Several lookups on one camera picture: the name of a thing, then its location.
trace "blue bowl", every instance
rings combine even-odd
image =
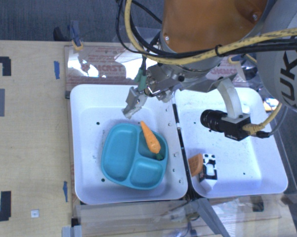
[[[146,144],[139,125],[120,123],[109,132],[101,156],[101,170],[111,181],[140,190],[157,187],[165,174],[168,146],[165,139],[154,132],[162,160],[156,159]]]

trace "brown object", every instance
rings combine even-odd
[[[163,38],[175,52],[214,48],[244,38],[267,0],[165,0]]]
[[[188,159],[191,176],[195,176],[202,171],[203,168],[203,156],[197,154]]]

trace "blue tape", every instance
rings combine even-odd
[[[59,62],[58,61],[54,61],[54,71],[55,71],[56,79],[60,79],[60,77],[59,77],[60,70],[59,70]]]
[[[64,181],[63,191],[64,191],[64,195],[65,195],[65,200],[66,200],[66,202],[68,202],[68,195],[67,195],[68,189],[67,189],[66,181]]]

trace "wooden table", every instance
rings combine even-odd
[[[1,192],[11,192],[11,216],[0,221],[0,236],[61,236],[62,227],[71,224],[69,100],[65,98],[64,56],[64,46],[69,44],[0,40],[0,56],[11,59],[11,76],[2,76],[0,63],[0,89],[5,92],[4,117],[0,117],[0,198]],[[59,78],[54,62],[59,62]],[[288,207],[279,202],[279,196],[275,201],[280,217],[222,221],[231,236],[297,236]],[[226,205],[216,205],[217,210],[224,210]],[[208,228],[196,226],[199,236],[211,235],[202,227]]]

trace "toy carrot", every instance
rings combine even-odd
[[[160,143],[156,138],[156,136],[154,135],[153,131],[145,124],[144,121],[141,121],[140,125],[142,127],[148,149],[152,153],[157,154],[156,155],[157,159],[163,159],[163,157],[159,154],[159,151],[161,149]]]

